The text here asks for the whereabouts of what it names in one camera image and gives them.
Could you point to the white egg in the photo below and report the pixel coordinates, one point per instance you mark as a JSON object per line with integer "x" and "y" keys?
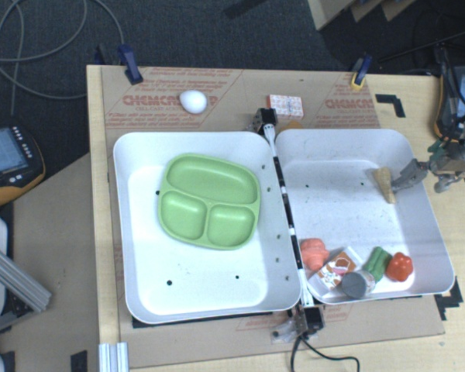
{"x": 193, "y": 101}

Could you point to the orange and white carton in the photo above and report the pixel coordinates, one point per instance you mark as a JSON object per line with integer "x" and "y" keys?
{"x": 286, "y": 107}

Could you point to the green divided plate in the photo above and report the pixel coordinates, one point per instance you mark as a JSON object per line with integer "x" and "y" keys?
{"x": 211, "y": 178}

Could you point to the green toy vegetable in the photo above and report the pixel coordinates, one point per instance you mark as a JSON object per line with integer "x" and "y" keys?
{"x": 377, "y": 264}

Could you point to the brown cardboard board red print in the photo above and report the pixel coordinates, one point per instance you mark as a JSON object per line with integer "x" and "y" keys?
{"x": 224, "y": 87}

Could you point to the grey can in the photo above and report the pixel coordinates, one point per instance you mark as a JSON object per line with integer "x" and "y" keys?
{"x": 354, "y": 285}

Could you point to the thin black and white rod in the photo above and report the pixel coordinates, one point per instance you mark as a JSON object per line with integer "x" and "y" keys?
{"x": 283, "y": 190}

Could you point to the tan cone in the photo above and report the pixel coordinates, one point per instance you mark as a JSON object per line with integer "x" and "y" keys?
{"x": 384, "y": 182}

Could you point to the orange toy pepper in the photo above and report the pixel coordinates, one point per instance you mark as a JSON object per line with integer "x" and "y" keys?
{"x": 399, "y": 267}

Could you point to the orange toy croissant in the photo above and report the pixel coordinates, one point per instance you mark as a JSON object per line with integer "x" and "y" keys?
{"x": 313, "y": 252}

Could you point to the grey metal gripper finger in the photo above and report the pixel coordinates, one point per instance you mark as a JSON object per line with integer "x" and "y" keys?
{"x": 407, "y": 183}
{"x": 414, "y": 169}

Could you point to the white plastic tray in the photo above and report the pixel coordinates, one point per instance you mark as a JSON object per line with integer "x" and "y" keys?
{"x": 201, "y": 281}
{"x": 341, "y": 211}

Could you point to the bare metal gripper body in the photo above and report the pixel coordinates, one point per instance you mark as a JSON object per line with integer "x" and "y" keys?
{"x": 455, "y": 163}

